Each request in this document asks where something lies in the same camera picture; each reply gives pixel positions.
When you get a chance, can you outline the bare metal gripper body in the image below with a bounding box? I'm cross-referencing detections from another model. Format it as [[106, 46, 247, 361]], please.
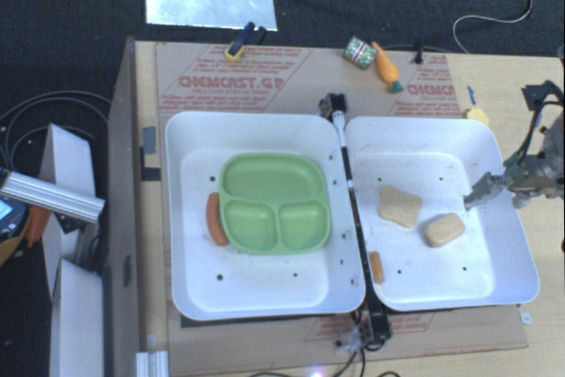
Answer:
[[501, 151, 565, 199]]

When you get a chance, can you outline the beige bread roll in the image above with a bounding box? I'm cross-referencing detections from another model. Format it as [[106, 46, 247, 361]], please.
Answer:
[[422, 212, 466, 249]]

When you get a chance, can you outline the beige flat bread slice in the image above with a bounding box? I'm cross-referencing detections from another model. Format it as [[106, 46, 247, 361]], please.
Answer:
[[377, 185, 424, 230]]

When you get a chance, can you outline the white plastic tray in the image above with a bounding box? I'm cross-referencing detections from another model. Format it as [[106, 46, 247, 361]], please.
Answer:
[[164, 110, 368, 322], [343, 115, 542, 313]]

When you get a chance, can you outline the thin black and white rod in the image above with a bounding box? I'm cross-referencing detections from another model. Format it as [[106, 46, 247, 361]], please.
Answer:
[[333, 109, 383, 323]]

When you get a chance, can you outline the short orange sausage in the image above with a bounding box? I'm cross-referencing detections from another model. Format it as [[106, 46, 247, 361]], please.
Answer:
[[368, 251, 386, 285]]

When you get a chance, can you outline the orange carrot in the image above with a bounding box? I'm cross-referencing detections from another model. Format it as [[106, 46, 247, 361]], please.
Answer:
[[370, 41, 405, 94]]

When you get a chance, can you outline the green and white can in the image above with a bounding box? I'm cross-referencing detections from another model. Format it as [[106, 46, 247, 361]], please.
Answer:
[[343, 35, 380, 71]]

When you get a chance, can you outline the green divided plate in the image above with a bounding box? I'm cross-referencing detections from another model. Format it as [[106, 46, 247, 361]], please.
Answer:
[[217, 152, 333, 255]]

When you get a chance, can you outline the brown cardboard board red print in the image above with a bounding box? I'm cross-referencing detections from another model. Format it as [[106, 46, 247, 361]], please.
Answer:
[[154, 41, 530, 373]]

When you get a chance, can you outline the long orange sausage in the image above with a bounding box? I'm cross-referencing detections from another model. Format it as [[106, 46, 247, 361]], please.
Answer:
[[205, 192, 230, 247]]

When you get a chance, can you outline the black block with thin wires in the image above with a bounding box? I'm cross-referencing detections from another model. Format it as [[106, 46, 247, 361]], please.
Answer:
[[334, 307, 394, 353], [318, 92, 350, 118]]

